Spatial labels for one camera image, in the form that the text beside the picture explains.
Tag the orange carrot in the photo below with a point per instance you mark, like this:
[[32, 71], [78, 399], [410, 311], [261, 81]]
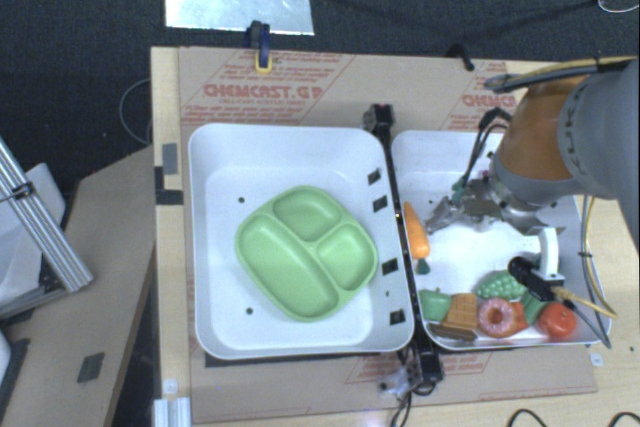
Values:
[[416, 230]]

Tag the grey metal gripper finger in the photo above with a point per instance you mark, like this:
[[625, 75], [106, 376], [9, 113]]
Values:
[[446, 205], [440, 221]]

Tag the orange tomato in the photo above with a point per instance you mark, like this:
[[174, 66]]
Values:
[[557, 321]]

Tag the black cylinder on white bracket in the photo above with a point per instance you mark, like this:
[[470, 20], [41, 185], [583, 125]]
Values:
[[535, 277]]

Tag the dark green toy vegetable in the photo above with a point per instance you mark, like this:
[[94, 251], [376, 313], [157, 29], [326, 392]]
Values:
[[534, 309]]

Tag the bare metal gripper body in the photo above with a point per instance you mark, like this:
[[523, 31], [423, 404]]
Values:
[[482, 205]]

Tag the green divided plate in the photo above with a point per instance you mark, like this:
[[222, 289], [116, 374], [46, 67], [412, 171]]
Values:
[[295, 255]]

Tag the tan waffle biscuit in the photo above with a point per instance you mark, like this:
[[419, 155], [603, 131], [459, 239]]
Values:
[[462, 312]]

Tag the white plastic tray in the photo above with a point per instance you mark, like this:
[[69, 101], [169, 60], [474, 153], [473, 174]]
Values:
[[465, 250], [235, 315]]

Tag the green grapes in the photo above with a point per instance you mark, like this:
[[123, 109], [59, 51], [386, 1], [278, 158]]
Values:
[[497, 286]]

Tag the pink doughnut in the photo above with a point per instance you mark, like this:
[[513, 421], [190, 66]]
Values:
[[487, 325]]

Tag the brown cardboard board red print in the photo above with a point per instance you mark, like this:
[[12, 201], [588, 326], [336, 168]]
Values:
[[310, 85]]

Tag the brown chocolate bar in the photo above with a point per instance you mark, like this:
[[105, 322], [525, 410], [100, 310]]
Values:
[[452, 333]]

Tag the green pepper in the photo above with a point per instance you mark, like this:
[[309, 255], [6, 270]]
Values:
[[434, 305]]

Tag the red toy food piece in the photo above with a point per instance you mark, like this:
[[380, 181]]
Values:
[[521, 317]]

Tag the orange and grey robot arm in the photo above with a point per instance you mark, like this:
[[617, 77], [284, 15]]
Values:
[[595, 130]]

